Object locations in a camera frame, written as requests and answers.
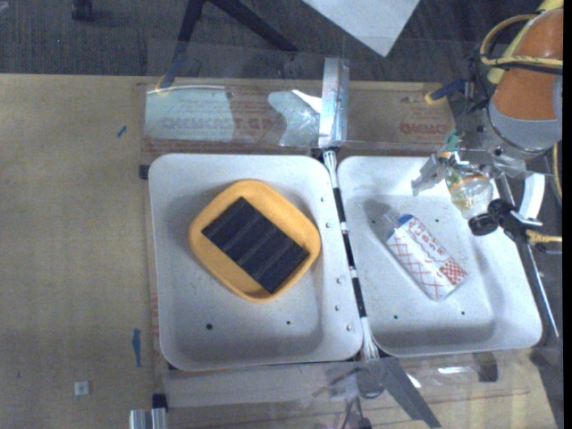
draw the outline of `dark floor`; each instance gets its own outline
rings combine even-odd
[[[171,60],[172,42],[186,4],[186,0],[93,0],[96,20],[85,23],[72,20],[72,0],[3,1],[10,6],[0,13],[0,72],[153,76],[163,74]],[[421,0],[387,58],[299,0],[242,1],[295,43],[300,52],[343,52],[355,61],[354,79],[444,82],[456,77],[458,59],[494,25],[533,11],[542,0]],[[210,51],[211,56],[230,65],[248,57],[248,52],[271,49],[263,39],[210,4],[192,41],[196,43],[196,57]],[[221,59],[221,52],[228,53],[227,58]],[[556,209],[558,215],[558,208],[551,208],[550,214],[555,215]],[[540,266],[561,275],[561,260],[542,257]],[[549,273],[549,296],[561,313],[559,279],[553,282]],[[552,343],[549,349],[539,352],[536,360],[562,427],[559,358],[559,348]]]

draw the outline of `plastic bottle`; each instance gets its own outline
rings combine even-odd
[[[497,223],[487,211],[492,200],[492,185],[485,174],[462,173],[450,168],[445,181],[451,202],[468,220],[474,235],[486,235],[497,229]]]
[[[467,272],[412,214],[390,210],[383,216],[379,234],[425,295],[439,301],[451,294],[467,277]]]

